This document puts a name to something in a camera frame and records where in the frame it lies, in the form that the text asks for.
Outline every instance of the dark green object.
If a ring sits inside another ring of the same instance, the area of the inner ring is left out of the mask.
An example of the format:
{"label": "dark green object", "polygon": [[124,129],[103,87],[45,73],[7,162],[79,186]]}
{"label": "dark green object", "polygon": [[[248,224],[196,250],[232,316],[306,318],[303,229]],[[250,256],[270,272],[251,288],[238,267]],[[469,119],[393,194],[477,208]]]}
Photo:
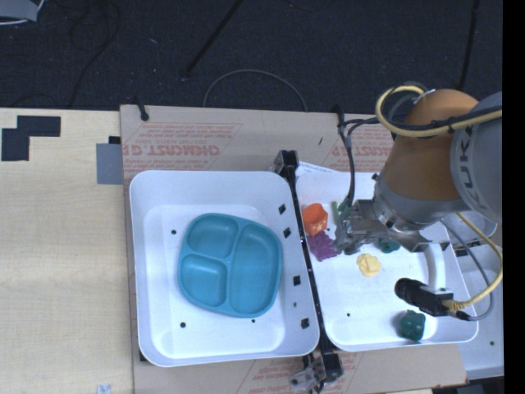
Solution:
{"label": "dark green object", "polygon": [[425,314],[408,310],[399,323],[399,332],[402,337],[413,341],[420,341],[425,331]]}
{"label": "dark green object", "polygon": [[401,245],[399,244],[399,242],[394,240],[384,241],[382,240],[382,238],[379,238],[379,240],[377,240],[377,247],[381,250],[381,252],[388,254],[392,251],[398,250],[401,247]]}

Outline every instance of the blue divided plate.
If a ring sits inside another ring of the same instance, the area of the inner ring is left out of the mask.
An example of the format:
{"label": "blue divided plate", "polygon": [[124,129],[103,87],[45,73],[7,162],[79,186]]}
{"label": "blue divided plate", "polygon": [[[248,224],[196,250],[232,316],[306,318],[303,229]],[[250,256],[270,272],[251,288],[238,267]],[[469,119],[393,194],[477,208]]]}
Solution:
{"label": "blue divided plate", "polygon": [[177,281],[194,304],[236,317],[257,317],[273,305],[282,270],[275,233],[244,218],[207,213],[182,242]]}

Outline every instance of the black floor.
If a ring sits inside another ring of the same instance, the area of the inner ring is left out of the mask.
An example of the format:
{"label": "black floor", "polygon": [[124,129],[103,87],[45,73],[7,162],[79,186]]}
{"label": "black floor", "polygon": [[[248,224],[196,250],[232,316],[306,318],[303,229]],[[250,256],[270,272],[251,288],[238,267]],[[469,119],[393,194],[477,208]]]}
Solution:
{"label": "black floor", "polygon": [[368,113],[405,81],[502,90],[503,0],[242,0],[196,58],[237,1],[47,0],[0,26],[0,107]]}

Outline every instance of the brown cylinder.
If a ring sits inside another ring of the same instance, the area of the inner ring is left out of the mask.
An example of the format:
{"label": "brown cylinder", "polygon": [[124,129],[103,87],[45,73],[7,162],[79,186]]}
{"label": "brown cylinder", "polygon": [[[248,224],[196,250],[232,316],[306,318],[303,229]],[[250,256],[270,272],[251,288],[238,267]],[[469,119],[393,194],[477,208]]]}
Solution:
{"label": "brown cylinder", "polygon": [[[405,124],[423,125],[468,113],[477,100],[453,89],[439,89],[423,96],[406,117]],[[397,135],[381,172],[385,183],[410,199],[457,199],[450,174],[452,134],[420,139]]]}

